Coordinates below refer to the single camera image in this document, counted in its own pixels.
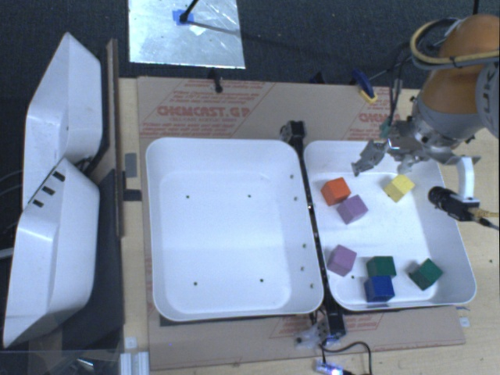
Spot brown cardboard board red print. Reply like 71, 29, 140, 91
136, 76, 468, 371

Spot thin black rod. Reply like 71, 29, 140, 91
293, 137, 334, 316

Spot black block with thin wires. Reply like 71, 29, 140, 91
279, 120, 307, 145
323, 305, 348, 338

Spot black cylinder on white bracket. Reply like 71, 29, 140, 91
427, 153, 482, 223

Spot yellow cube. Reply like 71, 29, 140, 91
383, 173, 416, 204

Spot green cube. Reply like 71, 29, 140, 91
408, 258, 444, 291
366, 255, 398, 279

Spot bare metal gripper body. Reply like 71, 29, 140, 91
385, 120, 463, 163

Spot orange cube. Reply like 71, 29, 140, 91
320, 177, 352, 206

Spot purple cube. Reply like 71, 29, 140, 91
326, 244, 358, 277
336, 194, 370, 225

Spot white plastic tray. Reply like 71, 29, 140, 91
302, 139, 478, 312
145, 137, 326, 323

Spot blue cube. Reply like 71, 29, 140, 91
363, 274, 395, 303

